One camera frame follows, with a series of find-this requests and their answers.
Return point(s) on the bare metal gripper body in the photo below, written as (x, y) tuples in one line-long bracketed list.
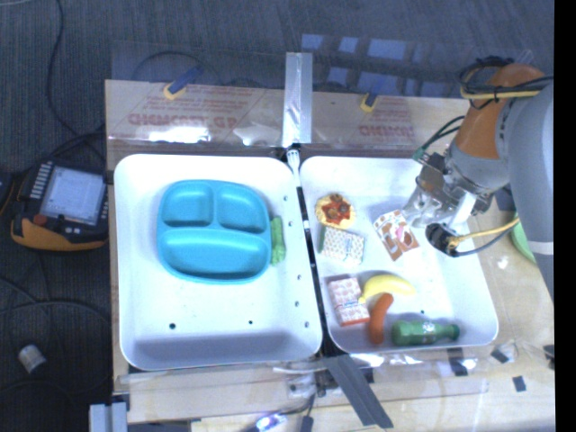
[(443, 185)]

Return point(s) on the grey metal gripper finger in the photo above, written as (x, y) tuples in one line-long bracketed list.
[(413, 205), (427, 219)]

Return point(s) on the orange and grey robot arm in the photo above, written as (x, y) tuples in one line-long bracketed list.
[(526, 151)]

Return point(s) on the white brown pink packet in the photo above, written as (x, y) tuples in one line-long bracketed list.
[(396, 236)]

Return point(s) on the white plastic tray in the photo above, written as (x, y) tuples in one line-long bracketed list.
[(216, 317), (450, 286)]

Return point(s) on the yellow banana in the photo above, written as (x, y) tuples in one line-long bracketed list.
[(387, 282)]

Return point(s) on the toy pizza slice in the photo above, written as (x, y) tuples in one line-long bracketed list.
[(335, 211)]

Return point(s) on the white orange patterned packet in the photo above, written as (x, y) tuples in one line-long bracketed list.
[(343, 245)]

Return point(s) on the orange sausage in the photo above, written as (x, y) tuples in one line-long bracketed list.
[(379, 320)]

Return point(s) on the green bottle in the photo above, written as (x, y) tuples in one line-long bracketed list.
[(418, 332)]

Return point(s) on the orange and white carton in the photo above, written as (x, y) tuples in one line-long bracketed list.
[(347, 302)]

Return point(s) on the green toy vegetable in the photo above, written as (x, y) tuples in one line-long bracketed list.
[(277, 241)]

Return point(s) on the blue divided plate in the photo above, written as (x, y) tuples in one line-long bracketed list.
[(211, 245)]

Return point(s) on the brown cardboard board red print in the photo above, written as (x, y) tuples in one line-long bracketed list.
[(189, 115)]

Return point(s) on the small grey metal can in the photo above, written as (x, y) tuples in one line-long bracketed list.
[(31, 358)]

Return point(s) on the black cylinder on white bracket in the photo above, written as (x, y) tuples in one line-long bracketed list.
[(443, 236)]

